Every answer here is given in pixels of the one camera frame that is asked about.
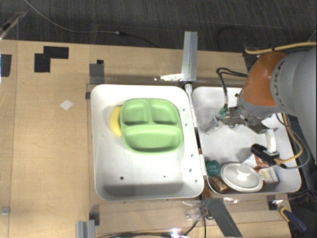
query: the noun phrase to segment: cable connector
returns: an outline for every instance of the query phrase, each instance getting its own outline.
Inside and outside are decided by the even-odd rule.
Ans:
[[[279,158],[279,153],[270,154],[262,145],[254,144],[251,146],[251,152],[258,156],[260,159],[263,160],[264,163],[268,164],[269,166],[276,165],[276,161],[274,158]]]

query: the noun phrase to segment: yellow cable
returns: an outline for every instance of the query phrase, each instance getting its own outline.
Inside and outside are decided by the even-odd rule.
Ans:
[[[269,48],[264,50],[249,50],[246,48],[244,50],[247,54],[261,55],[261,54],[272,52],[272,51],[281,51],[281,50],[298,48],[298,47],[306,47],[306,46],[316,46],[316,42],[300,42],[300,43],[294,43],[294,44],[289,44],[289,45],[284,45],[284,46],[279,46],[279,47]]]
[[[287,121],[287,118],[286,118],[286,114],[282,114],[282,117],[283,117],[283,121],[285,123],[285,128],[287,130],[287,133],[290,135],[290,137],[295,141],[295,143],[299,146],[299,151],[297,154],[295,154],[293,157],[291,158],[288,158],[286,160],[282,160],[280,158],[274,158],[275,162],[278,164],[278,165],[281,165],[281,164],[284,164],[286,162],[289,162],[291,160],[295,160],[296,158],[298,158],[299,156],[301,156],[301,154],[303,153],[303,146],[301,144],[300,141],[298,141],[298,139],[294,136],[292,130],[290,129],[289,127],[289,124],[288,124],[288,121]]]

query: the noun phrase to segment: green divided plate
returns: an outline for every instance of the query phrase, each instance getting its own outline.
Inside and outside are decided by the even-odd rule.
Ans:
[[[166,153],[183,144],[183,129],[175,105],[162,99],[131,99],[120,113],[122,139],[135,153]]]

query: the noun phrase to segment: white lid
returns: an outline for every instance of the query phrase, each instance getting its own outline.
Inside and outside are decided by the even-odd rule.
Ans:
[[[263,186],[261,176],[251,167],[229,162],[221,167],[221,178],[231,188],[240,192],[256,192]]]

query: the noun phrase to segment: wooden table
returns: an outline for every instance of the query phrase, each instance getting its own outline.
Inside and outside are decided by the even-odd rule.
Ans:
[[[43,53],[44,46],[69,47],[69,59],[51,59],[50,73],[35,73],[34,54]],[[5,90],[6,94],[5,98],[0,95],[1,113],[14,105],[16,90],[15,112],[0,117],[0,124],[7,127],[15,118],[14,131],[0,132],[0,207],[11,208],[9,218],[0,216],[0,238],[75,237],[76,222],[87,221],[90,211],[85,99],[89,64],[104,60],[105,76],[110,78],[153,79],[180,73],[182,50],[2,40],[0,51],[12,55],[11,76],[1,78],[0,93]],[[198,51],[197,60],[198,78],[216,79],[217,67],[245,72],[241,54]],[[66,100],[74,104],[69,110],[60,106]],[[289,208],[286,195],[277,199]],[[248,209],[245,204],[228,206],[244,237],[290,237],[279,213],[266,209],[265,197],[250,200],[255,203]],[[134,217],[134,221],[144,221],[142,214]],[[157,222],[164,222],[164,214],[156,217]],[[115,223],[124,225],[119,218]],[[203,237],[201,225],[191,237]],[[207,234],[223,237],[214,221],[208,221]]]

